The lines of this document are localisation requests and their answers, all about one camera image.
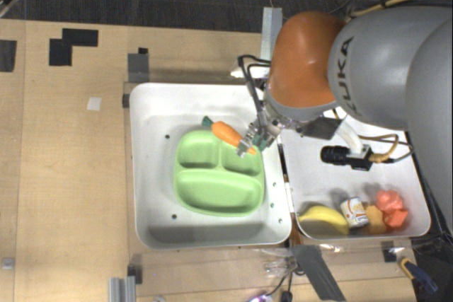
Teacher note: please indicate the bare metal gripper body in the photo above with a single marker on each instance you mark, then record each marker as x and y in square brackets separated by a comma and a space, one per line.
[266, 132]

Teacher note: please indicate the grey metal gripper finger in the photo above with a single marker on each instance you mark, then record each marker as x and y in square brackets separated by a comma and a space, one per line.
[242, 148]

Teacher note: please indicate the orange carrot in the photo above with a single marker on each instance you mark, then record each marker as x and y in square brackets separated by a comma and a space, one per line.
[226, 132]

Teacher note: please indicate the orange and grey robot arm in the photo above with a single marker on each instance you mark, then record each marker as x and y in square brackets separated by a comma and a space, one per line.
[375, 67]

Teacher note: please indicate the green divided plate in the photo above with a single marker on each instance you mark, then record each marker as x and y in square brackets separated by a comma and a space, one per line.
[216, 187]

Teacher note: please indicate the white plastic tray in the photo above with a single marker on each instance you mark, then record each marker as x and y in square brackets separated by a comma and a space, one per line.
[318, 184]
[155, 166]

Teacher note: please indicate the yellow banana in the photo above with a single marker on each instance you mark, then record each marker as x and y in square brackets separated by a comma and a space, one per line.
[323, 221]

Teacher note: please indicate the white and orange can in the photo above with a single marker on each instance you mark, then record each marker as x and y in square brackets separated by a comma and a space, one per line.
[355, 212]

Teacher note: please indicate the salmon pink lumpy toy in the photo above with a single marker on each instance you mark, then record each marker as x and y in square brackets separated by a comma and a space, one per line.
[389, 201]

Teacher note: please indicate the yellow-orange biscuit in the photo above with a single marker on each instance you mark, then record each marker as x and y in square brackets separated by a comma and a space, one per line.
[376, 221]

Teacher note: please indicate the salmon pink block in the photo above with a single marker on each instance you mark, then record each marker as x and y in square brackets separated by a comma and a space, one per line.
[396, 219]

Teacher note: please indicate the black cylinder on white bracket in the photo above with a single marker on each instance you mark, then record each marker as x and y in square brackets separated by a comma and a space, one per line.
[336, 154]

